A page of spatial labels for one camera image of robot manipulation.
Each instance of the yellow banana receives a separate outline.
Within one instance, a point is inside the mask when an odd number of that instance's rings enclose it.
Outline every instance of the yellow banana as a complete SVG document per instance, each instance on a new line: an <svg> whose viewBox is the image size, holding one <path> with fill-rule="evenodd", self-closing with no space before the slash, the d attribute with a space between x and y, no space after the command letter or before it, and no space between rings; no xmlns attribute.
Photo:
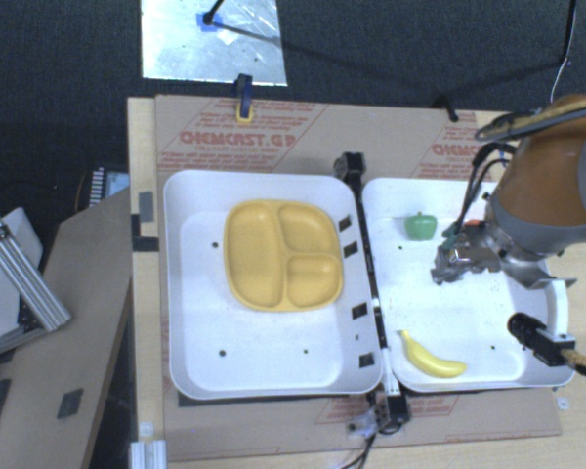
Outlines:
<svg viewBox="0 0 586 469"><path fill-rule="evenodd" d="M423 373L433 377L449 379L464 373L467 366L462 362L451 362L434 356L430 351L410 337L408 330L400 332L406 344L406 355L412 364Z"/></svg>

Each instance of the yellow plate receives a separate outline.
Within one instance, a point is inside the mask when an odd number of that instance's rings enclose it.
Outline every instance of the yellow plate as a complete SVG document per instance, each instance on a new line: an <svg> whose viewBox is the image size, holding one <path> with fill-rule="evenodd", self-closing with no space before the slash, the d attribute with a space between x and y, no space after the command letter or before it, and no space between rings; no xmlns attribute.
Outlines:
<svg viewBox="0 0 586 469"><path fill-rule="evenodd" d="M253 309L317 309L343 288L334 225L306 203L254 200L235 206L226 219L224 258L230 290Z"/></svg>

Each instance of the white plastic object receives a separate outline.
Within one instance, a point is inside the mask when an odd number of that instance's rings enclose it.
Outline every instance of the white plastic object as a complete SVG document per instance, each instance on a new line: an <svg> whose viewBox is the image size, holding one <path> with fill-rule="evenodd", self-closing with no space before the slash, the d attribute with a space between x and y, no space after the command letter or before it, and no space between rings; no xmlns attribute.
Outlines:
<svg viewBox="0 0 586 469"><path fill-rule="evenodd" d="M345 184L325 176L190 170L174 174L163 196L170 369L183 394L200 400L359 394L377 385L381 353L356 203ZM333 303L274 313L234 298L224 226L234 206L254 199L319 207L333 221L341 249L357 244L357 253L343 260L343 290ZM347 217L351 225L339 232ZM361 304L366 314L353 318Z"/></svg>
<svg viewBox="0 0 586 469"><path fill-rule="evenodd" d="M406 387L424 393L560 386L572 377L567 366L549 367L513 337L507 322L526 313L559 332L567 326L562 284L527 290L503 273L466 273L441 286L432 281L441 233L459 215L466 183L411 179L375 179L363 191L393 372ZM484 184L481 194L492 192ZM478 198L466 220L482 219ZM435 237L408 239L403 222L418 212L437 217ZM452 379L423 373L406 357L400 330L434 355L464 362L467 371Z"/></svg>
<svg viewBox="0 0 586 469"><path fill-rule="evenodd" d="M17 208L3 218L33 265L41 259L42 246L22 208ZM0 337L18 328L20 294L8 276L0 268Z"/></svg>

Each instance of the metal sheet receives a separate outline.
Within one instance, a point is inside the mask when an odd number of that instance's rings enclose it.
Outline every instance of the metal sheet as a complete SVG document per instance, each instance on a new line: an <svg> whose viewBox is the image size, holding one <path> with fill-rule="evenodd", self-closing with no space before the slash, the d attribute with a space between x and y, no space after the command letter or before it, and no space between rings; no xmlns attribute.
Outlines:
<svg viewBox="0 0 586 469"><path fill-rule="evenodd" d="M142 0L144 77L286 86L275 0L226 0L204 26L216 1Z"/></svg>

